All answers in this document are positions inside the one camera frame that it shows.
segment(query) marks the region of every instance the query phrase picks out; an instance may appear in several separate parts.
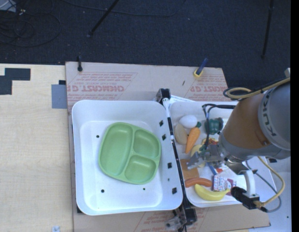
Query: green plate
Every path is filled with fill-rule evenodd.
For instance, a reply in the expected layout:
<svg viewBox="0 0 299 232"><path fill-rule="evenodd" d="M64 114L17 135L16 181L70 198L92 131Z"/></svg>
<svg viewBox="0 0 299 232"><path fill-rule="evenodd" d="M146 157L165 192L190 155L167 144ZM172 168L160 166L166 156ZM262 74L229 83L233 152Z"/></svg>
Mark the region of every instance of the green plate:
<svg viewBox="0 0 299 232"><path fill-rule="evenodd" d="M156 175L161 156L160 140L143 128L117 122L111 124L99 149L99 166L115 179L145 184Z"/></svg>

